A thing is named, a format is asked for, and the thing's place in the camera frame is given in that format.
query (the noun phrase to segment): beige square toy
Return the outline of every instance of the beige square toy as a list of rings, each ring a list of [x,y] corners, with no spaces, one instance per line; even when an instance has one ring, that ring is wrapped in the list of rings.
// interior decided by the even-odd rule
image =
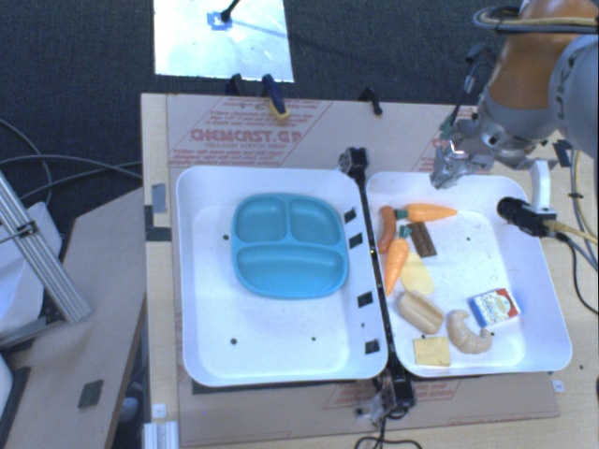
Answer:
[[[449,366],[449,340],[447,338],[425,338],[414,340],[416,364],[423,366]]]

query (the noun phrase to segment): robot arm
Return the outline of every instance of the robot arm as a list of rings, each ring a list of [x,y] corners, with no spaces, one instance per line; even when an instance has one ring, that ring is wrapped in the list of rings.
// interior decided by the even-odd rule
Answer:
[[[515,30],[479,97],[477,118],[458,120],[446,146],[437,149],[436,188],[495,160],[528,169],[534,161],[528,155],[557,128],[596,165],[597,27],[588,22],[598,13],[589,0],[532,0],[511,21]],[[586,26],[572,25],[581,19]],[[502,22],[490,27],[498,30]]]

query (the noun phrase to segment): toy carrot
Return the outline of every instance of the toy carrot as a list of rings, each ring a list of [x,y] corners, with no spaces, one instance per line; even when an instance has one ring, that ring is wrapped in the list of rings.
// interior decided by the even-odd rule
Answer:
[[[383,234],[378,240],[378,252],[385,254],[393,238],[395,238],[395,211],[390,206],[381,208],[381,216],[383,217]]]
[[[445,206],[430,205],[427,203],[413,203],[406,206],[403,210],[395,210],[395,217],[398,220],[407,218],[415,223],[424,223],[425,221],[441,220],[448,216],[458,214],[453,208]]]
[[[391,241],[385,263],[385,294],[390,296],[395,283],[402,274],[403,265],[410,253],[410,245],[406,238],[412,230],[406,226],[400,227],[400,237]]]

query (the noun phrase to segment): white tray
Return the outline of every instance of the white tray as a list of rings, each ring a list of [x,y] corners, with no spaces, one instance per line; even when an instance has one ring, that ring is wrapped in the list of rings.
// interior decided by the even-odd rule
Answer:
[[[238,281],[231,223],[248,196],[320,198],[339,213],[349,249],[345,284],[327,297],[262,297]],[[387,363],[387,343],[356,184],[332,170],[192,167],[177,181],[183,361],[208,386],[367,379]],[[360,307],[358,297],[371,294]]]
[[[497,214],[497,203],[505,196],[526,200],[512,180],[473,175],[462,178],[457,186],[435,190],[426,174],[378,173],[369,180],[367,193],[376,236],[382,225],[379,210],[385,205],[402,208],[409,203],[433,203],[459,211],[456,216],[426,223],[437,251],[436,256],[423,258],[435,284],[430,298],[446,314],[455,309],[468,311],[466,325],[478,334],[466,299],[501,287],[512,291],[522,311],[512,320],[489,327],[495,336],[487,353],[465,355],[450,344],[448,368],[419,366],[413,340],[422,335],[399,315],[397,302],[403,289],[398,282],[387,307],[398,357],[410,372],[427,378],[469,376],[559,370],[569,363],[572,345],[540,241]],[[385,259],[380,256],[382,269]],[[447,336],[445,325],[437,336]]]

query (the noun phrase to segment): blue plate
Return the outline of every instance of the blue plate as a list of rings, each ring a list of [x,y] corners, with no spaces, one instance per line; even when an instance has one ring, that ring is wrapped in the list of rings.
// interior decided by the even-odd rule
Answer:
[[[267,297],[324,297],[347,277],[347,247],[335,209],[320,199],[267,194],[244,199],[232,227],[241,283]]]

